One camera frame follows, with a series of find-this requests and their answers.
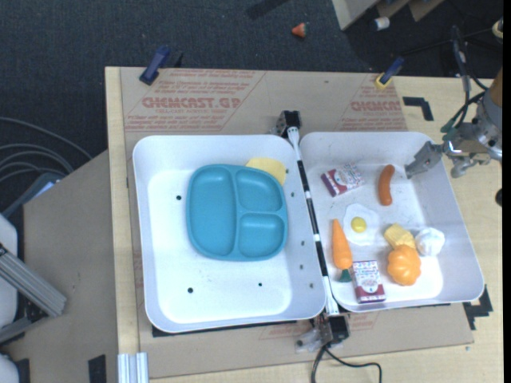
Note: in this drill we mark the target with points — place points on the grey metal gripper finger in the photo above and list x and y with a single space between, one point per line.
424 160
461 168

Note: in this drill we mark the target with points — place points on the thin black and white rod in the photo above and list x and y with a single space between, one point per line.
310 206

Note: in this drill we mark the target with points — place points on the orange carrot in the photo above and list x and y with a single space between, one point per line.
341 245

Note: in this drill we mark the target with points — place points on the red toy strawberry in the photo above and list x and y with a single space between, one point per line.
299 29

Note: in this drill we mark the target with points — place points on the small white bottle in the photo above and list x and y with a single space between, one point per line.
381 23

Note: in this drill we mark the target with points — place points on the orange sausage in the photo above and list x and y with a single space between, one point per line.
385 186

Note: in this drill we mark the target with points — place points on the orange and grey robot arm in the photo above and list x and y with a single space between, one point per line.
494 102

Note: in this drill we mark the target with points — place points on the red and white carton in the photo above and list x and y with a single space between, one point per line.
369 281
342 178

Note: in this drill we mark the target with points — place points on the white plastic tray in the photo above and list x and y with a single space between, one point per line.
223 293
431 198

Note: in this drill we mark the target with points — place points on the orange pumpkin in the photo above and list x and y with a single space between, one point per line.
404 265

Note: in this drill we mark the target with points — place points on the white garlic bulb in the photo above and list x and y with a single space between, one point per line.
430 241

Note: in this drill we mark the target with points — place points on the blue divided plate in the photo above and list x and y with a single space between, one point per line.
215 214

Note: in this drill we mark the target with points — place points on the black cylinder on white bracket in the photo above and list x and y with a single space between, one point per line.
499 197

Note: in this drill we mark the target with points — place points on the white and yellow fried egg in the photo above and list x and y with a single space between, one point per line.
359 225

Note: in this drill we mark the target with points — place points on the yellow corn piece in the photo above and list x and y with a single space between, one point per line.
398 235

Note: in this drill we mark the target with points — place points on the brown cardboard board, red print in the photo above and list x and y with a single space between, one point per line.
247 94

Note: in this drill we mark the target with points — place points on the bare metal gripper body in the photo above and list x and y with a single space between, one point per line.
477 142

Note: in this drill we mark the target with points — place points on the yellow cheese slice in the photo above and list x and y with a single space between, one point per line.
268 167

